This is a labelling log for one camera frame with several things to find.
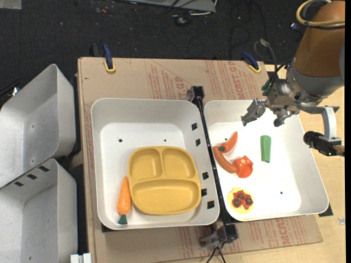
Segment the table surface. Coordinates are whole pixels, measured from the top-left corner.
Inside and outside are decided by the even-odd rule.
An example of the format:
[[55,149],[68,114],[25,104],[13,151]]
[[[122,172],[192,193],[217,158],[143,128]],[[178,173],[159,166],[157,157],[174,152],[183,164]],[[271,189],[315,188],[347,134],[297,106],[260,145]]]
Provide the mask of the table surface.
[[[266,65],[268,71],[273,69],[273,66]],[[83,107],[83,91],[80,85],[81,79],[78,75],[78,94],[80,100],[80,111]],[[322,102],[322,105],[339,106],[340,109],[336,112],[337,121],[337,136],[342,139],[344,145],[344,87],[339,88],[334,94]],[[303,128],[313,130],[315,132],[324,132],[324,125],[321,115],[310,115],[304,112],[299,114]],[[85,133],[85,128],[81,126],[82,135]],[[345,211],[345,158],[334,156],[326,157],[316,150],[312,150],[316,164],[320,171],[324,182],[333,215],[331,216],[316,216],[316,220],[323,238],[321,243],[298,245],[286,248],[266,249],[260,251],[249,251],[244,253],[225,254],[226,262],[245,263],[245,262],[346,262],[346,226],[344,224]],[[90,189],[86,188],[86,194],[90,194]],[[87,206],[87,234],[88,239],[94,238],[93,221],[91,213],[91,203],[86,203]],[[94,253],[94,245],[89,244],[89,252]],[[208,258],[194,258],[186,260],[177,260],[169,262],[183,263],[204,263]],[[222,262],[220,256],[216,255],[211,262]]]

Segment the orange carrot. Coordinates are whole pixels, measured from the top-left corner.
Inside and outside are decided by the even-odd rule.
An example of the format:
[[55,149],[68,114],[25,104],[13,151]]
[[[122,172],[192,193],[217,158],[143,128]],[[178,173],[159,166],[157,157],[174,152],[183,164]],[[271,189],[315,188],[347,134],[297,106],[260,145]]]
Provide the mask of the orange carrot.
[[129,190],[128,178],[125,176],[122,180],[120,194],[118,195],[117,211],[121,214],[118,224],[128,224],[126,214],[132,208],[131,191]]
[[216,161],[220,164],[222,168],[224,168],[229,173],[236,173],[237,168],[235,165],[231,164],[224,156],[223,151],[219,149],[218,146],[213,148],[213,154],[216,158]]
[[233,147],[235,146],[237,141],[237,132],[235,132],[233,134],[233,136],[226,142],[222,143],[221,145],[219,145],[219,149],[223,152],[223,153],[227,153],[230,150],[233,149]]

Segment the black hole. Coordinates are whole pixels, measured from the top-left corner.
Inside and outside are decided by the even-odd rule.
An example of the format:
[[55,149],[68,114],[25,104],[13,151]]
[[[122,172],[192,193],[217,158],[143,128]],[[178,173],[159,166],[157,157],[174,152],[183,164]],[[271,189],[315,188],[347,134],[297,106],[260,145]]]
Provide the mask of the black hole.
[[49,171],[48,168],[44,167],[43,165],[39,167],[43,172],[47,173]]
[[32,175],[32,174],[27,175],[27,177],[30,179],[33,179],[33,180],[38,178],[37,176]]
[[24,184],[22,184],[21,182],[15,182],[14,185],[17,185],[18,187],[22,187]]
[[207,209],[214,208],[214,201],[207,202]]

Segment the yellow cable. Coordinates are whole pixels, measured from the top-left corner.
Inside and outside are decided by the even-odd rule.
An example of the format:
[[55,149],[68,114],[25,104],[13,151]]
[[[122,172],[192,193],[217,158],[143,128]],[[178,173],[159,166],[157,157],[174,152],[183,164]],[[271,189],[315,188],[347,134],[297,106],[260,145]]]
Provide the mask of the yellow cable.
[[338,19],[338,20],[328,20],[328,21],[307,21],[301,18],[300,13],[302,9],[310,2],[312,1],[326,1],[327,3],[330,3],[330,0],[308,0],[300,5],[296,11],[296,19],[298,22],[301,24],[307,25],[307,26],[324,26],[324,25],[334,25],[334,24],[342,24],[345,23],[345,19]]

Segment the cardboard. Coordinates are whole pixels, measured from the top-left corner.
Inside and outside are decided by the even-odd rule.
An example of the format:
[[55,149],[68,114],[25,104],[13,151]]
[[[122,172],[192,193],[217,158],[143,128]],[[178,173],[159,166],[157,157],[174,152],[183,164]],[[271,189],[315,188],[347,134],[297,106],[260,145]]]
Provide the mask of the cardboard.
[[[205,102],[260,98],[261,86],[268,79],[264,64],[259,63],[262,70],[256,74],[243,61],[113,59],[116,72],[109,74],[103,61],[78,60],[87,232],[93,262],[151,263],[209,256],[212,251],[200,247],[200,238],[211,233],[209,227],[103,231],[97,215],[91,106],[100,98],[185,99],[193,85],[203,86]],[[322,242],[314,215],[240,222],[236,228],[239,239],[226,244],[224,254]]]

